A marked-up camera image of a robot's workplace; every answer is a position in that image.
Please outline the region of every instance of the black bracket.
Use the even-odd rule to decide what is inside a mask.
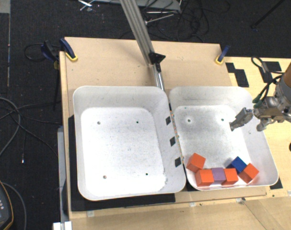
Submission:
[[[161,54],[157,54],[157,53],[150,52],[149,53],[149,57],[150,57],[151,63],[153,65],[155,64],[156,69],[157,69],[157,72],[161,72],[160,62],[163,61],[163,59],[165,58],[165,56],[164,55],[161,55]]]

